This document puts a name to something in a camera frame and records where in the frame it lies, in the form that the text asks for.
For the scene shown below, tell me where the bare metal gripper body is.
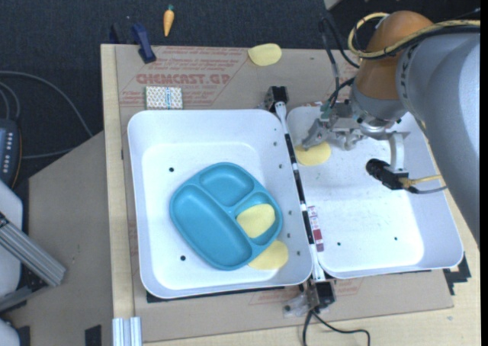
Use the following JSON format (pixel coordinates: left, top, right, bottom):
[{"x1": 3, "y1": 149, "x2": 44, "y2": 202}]
[{"x1": 324, "y1": 101, "x2": 402, "y2": 144}]

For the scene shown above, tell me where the yellow potato chip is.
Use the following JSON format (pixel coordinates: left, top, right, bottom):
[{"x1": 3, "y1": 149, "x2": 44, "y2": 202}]
[
  {"x1": 247, "y1": 43, "x2": 283, "y2": 68},
  {"x1": 236, "y1": 203, "x2": 276, "y2": 239},
  {"x1": 247, "y1": 239, "x2": 290, "y2": 271},
  {"x1": 294, "y1": 140, "x2": 332, "y2": 167}
]

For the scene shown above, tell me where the thin black and white rod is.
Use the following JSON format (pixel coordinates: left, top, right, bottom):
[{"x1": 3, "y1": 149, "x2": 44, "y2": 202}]
[{"x1": 274, "y1": 101, "x2": 326, "y2": 281}]

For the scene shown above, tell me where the white plastic tray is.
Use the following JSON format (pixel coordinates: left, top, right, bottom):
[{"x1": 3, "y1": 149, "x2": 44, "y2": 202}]
[
  {"x1": 127, "y1": 108, "x2": 315, "y2": 300},
  {"x1": 285, "y1": 104, "x2": 465, "y2": 280}
]

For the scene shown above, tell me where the brown cardboard board, red print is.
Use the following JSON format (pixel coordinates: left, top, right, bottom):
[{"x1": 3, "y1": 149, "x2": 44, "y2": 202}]
[{"x1": 114, "y1": 44, "x2": 455, "y2": 342}]

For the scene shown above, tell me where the blue divided plate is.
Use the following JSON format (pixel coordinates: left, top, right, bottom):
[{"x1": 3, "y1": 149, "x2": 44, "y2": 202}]
[{"x1": 169, "y1": 162, "x2": 284, "y2": 271}]

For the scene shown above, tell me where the white patterned flat packet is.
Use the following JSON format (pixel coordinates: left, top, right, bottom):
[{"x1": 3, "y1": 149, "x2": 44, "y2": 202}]
[{"x1": 144, "y1": 85, "x2": 185, "y2": 111}]

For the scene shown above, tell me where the orange toy carrot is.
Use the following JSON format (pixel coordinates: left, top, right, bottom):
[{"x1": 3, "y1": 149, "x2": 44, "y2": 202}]
[{"x1": 162, "y1": 4, "x2": 175, "y2": 38}]

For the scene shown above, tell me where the black cylinder on white bracket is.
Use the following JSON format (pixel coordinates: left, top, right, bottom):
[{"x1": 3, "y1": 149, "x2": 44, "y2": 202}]
[{"x1": 364, "y1": 131, "x2": 411, "y2": 191}]

